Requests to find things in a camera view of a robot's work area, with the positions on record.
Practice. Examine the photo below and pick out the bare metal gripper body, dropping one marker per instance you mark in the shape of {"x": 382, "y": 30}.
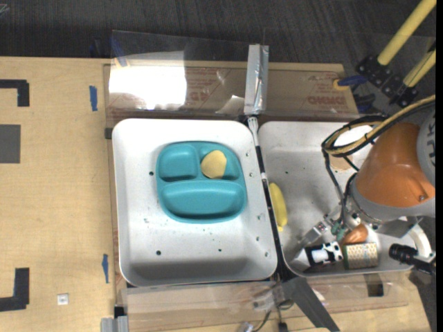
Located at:
{"x": 341, "y": 220}

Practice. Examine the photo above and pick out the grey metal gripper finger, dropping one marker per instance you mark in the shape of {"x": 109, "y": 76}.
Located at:
{"x": 313, "y": 236}

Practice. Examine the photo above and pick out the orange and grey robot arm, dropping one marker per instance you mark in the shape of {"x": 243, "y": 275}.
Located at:
{"x": 391, "y": 175}

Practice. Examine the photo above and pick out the black and white bottle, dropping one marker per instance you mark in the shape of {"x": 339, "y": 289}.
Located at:
{"x": 323, "y": 254}

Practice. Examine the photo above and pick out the beige patterned can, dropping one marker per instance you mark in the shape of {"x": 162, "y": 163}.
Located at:
{"x": 360, "y": 255}

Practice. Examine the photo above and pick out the yellow banana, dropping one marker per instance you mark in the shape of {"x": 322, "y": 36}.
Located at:
{"x": 278, "y": 202}

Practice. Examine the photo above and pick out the tan bread slice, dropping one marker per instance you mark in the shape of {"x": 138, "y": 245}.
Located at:
{"x": 341, "y": 163}

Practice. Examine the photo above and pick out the yellow round biscuit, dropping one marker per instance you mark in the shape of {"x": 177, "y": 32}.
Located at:
{"x": 214, "y": 164}

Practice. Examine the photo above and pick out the blue divided plate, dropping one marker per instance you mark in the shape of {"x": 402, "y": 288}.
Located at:
{"x": 197, "y": 195}

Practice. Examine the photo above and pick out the black cylinder on white bracket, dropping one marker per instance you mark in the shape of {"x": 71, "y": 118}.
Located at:
{"x": 408, "y": 254}

